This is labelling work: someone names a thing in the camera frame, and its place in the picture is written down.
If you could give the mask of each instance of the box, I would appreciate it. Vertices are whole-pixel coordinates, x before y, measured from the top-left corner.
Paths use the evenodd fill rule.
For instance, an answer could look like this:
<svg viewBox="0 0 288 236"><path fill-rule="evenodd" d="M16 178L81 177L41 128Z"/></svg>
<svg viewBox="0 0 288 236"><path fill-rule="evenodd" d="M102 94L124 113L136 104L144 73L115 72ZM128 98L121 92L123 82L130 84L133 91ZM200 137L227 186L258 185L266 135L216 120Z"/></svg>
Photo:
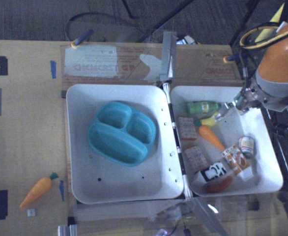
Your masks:
<svg viewBox="0 0 288 236"><path fill-rule="evenodd" d="M190 101L230 102L238 87L178 86L170 96L175 119L187 116ZM122 201L174 199L183 193L181 164L173 133L169 106L163 90L155 86L86 85L72 86L66 96L72 167L72 191L84 204ZM156 140L147 159L136 167L125 167L91 151L87 142L88 127L97 111L106 103L120 101L152 118L157 127ZM247 182L234 177L224 192L210 194L190 184L199 196L241 195L278 191L283 185L279 168L263 116L259 109L240 115L234 111L212 127L224 146L230 147L244 135L256 142L255 160L250 162L255 177ZM209 162L221 159L221 151L202 137L197 144ZM181 141L181 150L191 146ZM183 167L189 183L193 172L183 155Z"/></svg>

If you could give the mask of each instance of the green bottle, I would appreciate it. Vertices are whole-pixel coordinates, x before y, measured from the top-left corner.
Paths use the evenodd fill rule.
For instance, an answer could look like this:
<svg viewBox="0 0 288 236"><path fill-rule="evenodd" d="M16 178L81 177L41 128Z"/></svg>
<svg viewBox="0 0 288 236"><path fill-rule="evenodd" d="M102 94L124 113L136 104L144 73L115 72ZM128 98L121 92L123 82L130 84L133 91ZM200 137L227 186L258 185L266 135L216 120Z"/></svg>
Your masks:
<svg viewBox="0 0 288 236"><path fill-rule="evenodd" d="M193 114L204 114L212 111L220 110L222 105L220 103L211 102L211 101L197 101L189 102L187 104L187 112L190 115Z"/></svg>

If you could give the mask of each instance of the dark floor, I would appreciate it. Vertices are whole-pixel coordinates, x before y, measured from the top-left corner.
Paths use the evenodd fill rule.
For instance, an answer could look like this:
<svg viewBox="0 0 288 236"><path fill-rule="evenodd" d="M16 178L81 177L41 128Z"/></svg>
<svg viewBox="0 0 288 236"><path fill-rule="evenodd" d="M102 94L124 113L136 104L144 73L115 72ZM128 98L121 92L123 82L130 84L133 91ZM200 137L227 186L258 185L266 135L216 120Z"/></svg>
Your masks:
<svg viewBox="0 0 288 236"><path fill-rule="evenodd" d="M247 29L270 21L284 1L260 0L249 17ZM249 0L125 2L135 19L130 18L123 0L0 0L0 39L64 41L73 40L86 30L93 29L90 41L161 42L164 30L174 30L177 34L190 35L201 44L228 45L248 13ZM184 5L187 6L182 11L170 17ZM239 52L238 40L232 45L234 53ZM257 62L262 55L263 52L254 54ZM288 211L288 173L271 130L273 124L267 120L267 114L265 119L269 122L270 136L283 170L285 184L281 199ZM278 114L278 119L288 125L286 113ZM288 139L279 137L279 141L288 164Z"/></svg>

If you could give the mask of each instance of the teal bowl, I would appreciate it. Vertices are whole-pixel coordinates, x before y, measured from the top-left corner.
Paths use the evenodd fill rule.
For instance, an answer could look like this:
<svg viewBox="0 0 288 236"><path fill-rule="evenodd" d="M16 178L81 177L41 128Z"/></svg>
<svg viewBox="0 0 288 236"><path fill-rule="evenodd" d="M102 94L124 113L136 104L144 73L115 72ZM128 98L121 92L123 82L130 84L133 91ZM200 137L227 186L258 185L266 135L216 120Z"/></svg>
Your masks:
<svg viewBox="0 0 288 236"><path fill-rule="evenodd" d="M156 126L150 117L117 101L102 106L87 133L93 151L128 167L146 159L155 138Z"/></svg>

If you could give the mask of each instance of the blue tape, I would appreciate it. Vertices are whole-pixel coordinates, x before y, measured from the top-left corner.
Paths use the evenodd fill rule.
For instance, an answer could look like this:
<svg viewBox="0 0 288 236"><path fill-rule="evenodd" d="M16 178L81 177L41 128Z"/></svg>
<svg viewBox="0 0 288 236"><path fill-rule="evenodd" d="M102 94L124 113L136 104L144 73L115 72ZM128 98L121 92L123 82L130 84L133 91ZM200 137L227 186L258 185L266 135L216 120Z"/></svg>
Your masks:
<svg viewBox="0 0 288 236"><path fill-rule="evenodd" d="M50 61L51 75L53 79L57 78L57 63L53 60Z"/></svg>

